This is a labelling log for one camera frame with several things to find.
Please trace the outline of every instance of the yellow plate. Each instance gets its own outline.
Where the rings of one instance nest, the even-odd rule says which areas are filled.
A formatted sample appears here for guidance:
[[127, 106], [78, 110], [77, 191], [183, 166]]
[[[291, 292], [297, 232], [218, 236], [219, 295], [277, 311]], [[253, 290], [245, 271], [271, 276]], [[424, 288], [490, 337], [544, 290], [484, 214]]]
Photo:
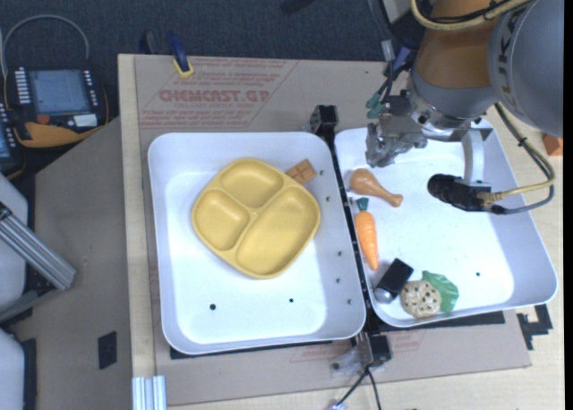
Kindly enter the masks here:
[[205, 187], [191, 218], [197, 236], [221, 259], [245, 275], [273, 278], [312, 240], [321, 210], [285, 173], [239, 158]]

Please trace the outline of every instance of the orange carrot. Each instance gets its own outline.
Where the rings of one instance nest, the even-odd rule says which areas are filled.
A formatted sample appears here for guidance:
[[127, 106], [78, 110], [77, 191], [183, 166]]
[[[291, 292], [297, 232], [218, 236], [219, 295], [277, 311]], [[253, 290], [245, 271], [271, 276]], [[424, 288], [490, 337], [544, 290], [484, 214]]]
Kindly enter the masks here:
[[378, 238], [374, 216], [367, 211], [368, 199], [362, 197], [356, 201], [358, 213], [355, 216], [356, 235], [360, 249], [368, 265], [374, 271], [378, 269]]

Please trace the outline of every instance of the blue clamp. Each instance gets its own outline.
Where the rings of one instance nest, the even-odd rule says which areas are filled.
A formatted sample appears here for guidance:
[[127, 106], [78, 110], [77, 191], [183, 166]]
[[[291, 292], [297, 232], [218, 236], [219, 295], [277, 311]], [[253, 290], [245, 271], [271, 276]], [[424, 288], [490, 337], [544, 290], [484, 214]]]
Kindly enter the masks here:
[[173, 31], [167, 33], [167, 41], [173, 54], [173, 65], [182, 79], [187, 79], [193, 74], [193, 67], [187, 58], [181, 41]]

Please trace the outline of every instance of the white tray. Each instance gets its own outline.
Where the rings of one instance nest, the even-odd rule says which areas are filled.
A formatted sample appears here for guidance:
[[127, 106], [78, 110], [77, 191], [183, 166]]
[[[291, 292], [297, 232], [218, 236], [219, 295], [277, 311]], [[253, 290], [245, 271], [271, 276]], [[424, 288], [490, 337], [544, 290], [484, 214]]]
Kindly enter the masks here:
[[[163, 332], [185, 354], [350, 338], [365, 322], [363, 292], [332, 159], [307, 132], [168, 133], [149, 149]], [[249, 278], [199, 239], [192, 205], [223, 167], [260, 158], [287, 171], [308, 158], [305, 185], [321, 225], [285, 273]]]
[[[366, 129], [347, 130], [335, 139], [338, 163], [349, 187], [352, 170], [365, 167]], [[485, 181], [492, 189], [516, 187], [500, 142], [492, 132], [484, 143]], [[389, 325], [409, 328], [483, 312], [545, 303], [557, 290], [557, 277], [543, 242], [528, 212], [497, 216], [466, 212], [432, 197], [426, 188], [435, 174], [463, 176], [461, 143], [429, 141], [425, 149], [412, 149], [384, 168], [369, 168], [388, 191], [404, 200], [393, 208], [371, 197], [368, 210], [376, 218], [381, 265], [374, 273], [364, 265], [372, 307]], [[361, 195], [348, 193], [350, 198]], [[523, 206], [519, 195], [502, 203], [508, 208]], [[399, 298], [380, 303], [373, 289], [390, 263], [400, 258], [414, 268], [410, 279], [421, 279], [422, 271], [445, 275], [458, 287], [460, 296], [453, 312], [416, 319], [407, 314]]]

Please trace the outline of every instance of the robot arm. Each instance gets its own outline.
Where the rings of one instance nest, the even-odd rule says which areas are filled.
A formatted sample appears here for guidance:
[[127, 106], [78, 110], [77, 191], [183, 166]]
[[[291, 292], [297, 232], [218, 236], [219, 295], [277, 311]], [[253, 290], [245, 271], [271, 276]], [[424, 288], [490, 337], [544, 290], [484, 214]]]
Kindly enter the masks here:
[[[562, 138], [564, 0], [437, 0], [430, 17], [419, 13], [416, 0], [412, 7], [427, 30], [406, 88], [369, 105], [377, 120], [366, 141], [372, 167], [387, 166], [428, 139], [462, 141], [466, 173], [457, 183], [472, 189], [479, 177], [472, 167], [482, 164], [476, 135], [489, 134], [479, 123], [496, 103]], [[429, 184], [430, 192], [441, 198], [436, 186]], [[469, 203], [449, 202], [483, 210], [475, 194]]]

